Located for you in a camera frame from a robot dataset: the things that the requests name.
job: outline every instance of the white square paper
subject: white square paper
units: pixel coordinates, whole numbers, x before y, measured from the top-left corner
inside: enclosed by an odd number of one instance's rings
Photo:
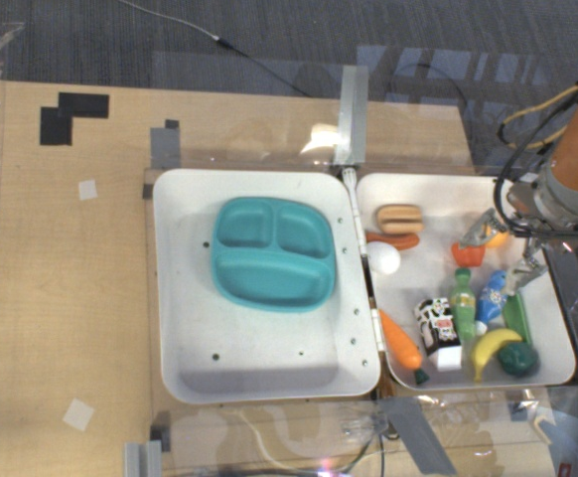
[[[97,187],[95,186],[94,180],[84,180],[79,182],[79,199],[92,200],[97,197]]]
[[[88,406],[85,402],[75,398],[64,415],[63,421],[69,426],[79,429],[79,431],[86,431],[93,413],[94,408],[92,406]]]

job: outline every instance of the yellow banana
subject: yellow banana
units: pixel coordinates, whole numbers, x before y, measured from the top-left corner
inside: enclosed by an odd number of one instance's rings
[[[475,366],[475,382],[481,381],[481,373],[488,361],[507,343],[522,341],[523,338],[512,329],[496,329],[484,334],[472,349],[470,358]]]

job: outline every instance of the teal divided plate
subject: teal divided plate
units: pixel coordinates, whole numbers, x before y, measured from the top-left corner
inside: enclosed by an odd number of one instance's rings
[[[336,281],[327,220],[303,204],[275,198],[235,198],[218,213],[212,277],[234,303],[307,311],[329,298]]]

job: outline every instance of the green bottle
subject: green bottle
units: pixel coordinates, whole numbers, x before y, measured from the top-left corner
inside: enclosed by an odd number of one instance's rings
[[[457,284],[450,293],[450,310],[455,318],[459,339],[468,341],[475,337],[477,312],[477,297],[469,284],[470,268],[457,268],[455,280]]]

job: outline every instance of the table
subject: table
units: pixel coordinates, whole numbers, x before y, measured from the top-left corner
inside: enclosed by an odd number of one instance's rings
[[[121,475],[123,444],[145,442],[153,420],[142,199],[150,129],[179,120],[192,164],[317,168],[321,158],[300,150],[314,124],[336,124],[339,103],[22,82],[4,90],[0,476]],[[41,146],[40,108],[57,106],[60,91],[109,94],[109,117],[74,119],[72,146]],[[375,167],[472,171],[455,108],[371,102],[367,142]],[[79,183],[92,180],[96,198],[81,200]],[[63,422],[75,398],[94,408],[85,431]],[[521,450],[537,454],[542,441],[530,440]]]

